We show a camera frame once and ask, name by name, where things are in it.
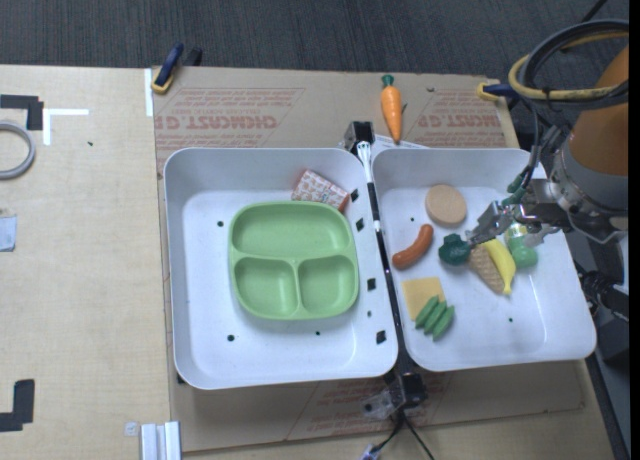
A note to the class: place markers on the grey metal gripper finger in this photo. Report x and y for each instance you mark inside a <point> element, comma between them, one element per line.
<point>541,234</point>
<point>487,224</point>

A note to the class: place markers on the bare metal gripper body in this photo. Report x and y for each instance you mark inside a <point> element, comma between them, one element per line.
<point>546,200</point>

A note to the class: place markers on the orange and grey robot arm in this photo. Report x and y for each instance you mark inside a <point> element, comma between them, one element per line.
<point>602,118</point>

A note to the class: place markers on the green bottle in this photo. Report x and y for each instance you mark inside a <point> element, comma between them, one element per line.
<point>524,254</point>

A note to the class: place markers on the yellow banana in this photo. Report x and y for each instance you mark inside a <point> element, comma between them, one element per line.
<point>504,260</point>

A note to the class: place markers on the green broccoli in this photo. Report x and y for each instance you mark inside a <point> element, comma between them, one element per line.
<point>454,250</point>

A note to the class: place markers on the tan waffle cone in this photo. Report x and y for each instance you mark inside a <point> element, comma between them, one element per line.
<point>486,268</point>

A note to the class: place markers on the tan round biscuit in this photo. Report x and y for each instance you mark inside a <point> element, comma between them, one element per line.
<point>445,205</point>

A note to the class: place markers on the orange sausage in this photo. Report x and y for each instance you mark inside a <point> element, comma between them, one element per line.
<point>412,250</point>

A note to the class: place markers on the yellow cheese slice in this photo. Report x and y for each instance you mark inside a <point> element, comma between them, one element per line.
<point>421,293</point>

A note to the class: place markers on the green pea pods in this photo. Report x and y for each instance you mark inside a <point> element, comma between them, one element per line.
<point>435,319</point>

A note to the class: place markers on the white plastic tray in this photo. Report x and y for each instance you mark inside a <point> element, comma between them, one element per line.
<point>500,338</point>
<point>200,298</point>

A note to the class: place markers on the thin black and white rod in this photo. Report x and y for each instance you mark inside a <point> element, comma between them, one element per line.
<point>373,195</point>

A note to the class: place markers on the orange carrot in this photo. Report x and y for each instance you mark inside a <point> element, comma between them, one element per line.
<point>392,108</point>

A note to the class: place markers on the orange and white carton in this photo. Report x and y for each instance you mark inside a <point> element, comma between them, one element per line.
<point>317,189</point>

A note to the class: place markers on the green divided plate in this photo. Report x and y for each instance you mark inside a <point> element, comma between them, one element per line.
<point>292,228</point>

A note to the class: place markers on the brown cardboard board red print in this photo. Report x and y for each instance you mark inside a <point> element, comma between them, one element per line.
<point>240,113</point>

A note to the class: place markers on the grey tape roll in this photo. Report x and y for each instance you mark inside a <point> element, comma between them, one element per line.
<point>31,148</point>

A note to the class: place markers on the black cylinder on white bracket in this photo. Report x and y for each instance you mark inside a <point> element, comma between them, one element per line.
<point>607,295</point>

